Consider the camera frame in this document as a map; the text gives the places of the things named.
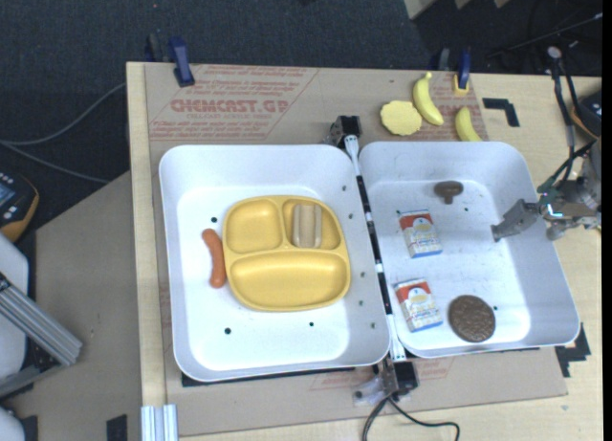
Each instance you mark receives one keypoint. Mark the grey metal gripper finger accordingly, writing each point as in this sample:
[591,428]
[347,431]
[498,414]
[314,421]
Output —
[518,217]

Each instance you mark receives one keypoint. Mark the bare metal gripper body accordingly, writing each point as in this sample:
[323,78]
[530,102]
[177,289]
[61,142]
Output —
[574,209]

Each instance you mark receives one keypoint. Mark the white plastic tray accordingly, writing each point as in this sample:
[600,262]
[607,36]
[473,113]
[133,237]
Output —
[483,262]
[268,343]

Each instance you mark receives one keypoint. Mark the brown mushroom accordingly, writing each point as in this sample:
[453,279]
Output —
[448,188]

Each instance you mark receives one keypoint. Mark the red and white carton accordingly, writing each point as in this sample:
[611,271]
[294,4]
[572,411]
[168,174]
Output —
[419,306]
[421,234]

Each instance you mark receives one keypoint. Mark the yellow banana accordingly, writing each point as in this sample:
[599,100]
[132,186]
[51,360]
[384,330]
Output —
[426,102]
[465,127]

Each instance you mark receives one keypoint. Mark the brown round biscuit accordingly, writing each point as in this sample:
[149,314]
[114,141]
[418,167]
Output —
[472,318]

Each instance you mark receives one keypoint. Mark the thin black and white rod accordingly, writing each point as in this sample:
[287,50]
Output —
[378,257]

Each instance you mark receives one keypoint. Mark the yellow round biscuit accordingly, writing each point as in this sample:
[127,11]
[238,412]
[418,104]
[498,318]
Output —
[400,117]

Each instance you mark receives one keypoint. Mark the tan hot dog bun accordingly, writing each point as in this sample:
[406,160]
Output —
[307,226]

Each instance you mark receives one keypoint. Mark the yellow divided plate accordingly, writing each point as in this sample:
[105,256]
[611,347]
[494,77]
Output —
[287,281]

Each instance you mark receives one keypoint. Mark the brown cardboard board red print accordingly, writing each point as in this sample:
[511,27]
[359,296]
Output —
[268,94]

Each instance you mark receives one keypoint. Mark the orange sausage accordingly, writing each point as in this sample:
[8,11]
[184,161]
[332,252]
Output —
[215,257]

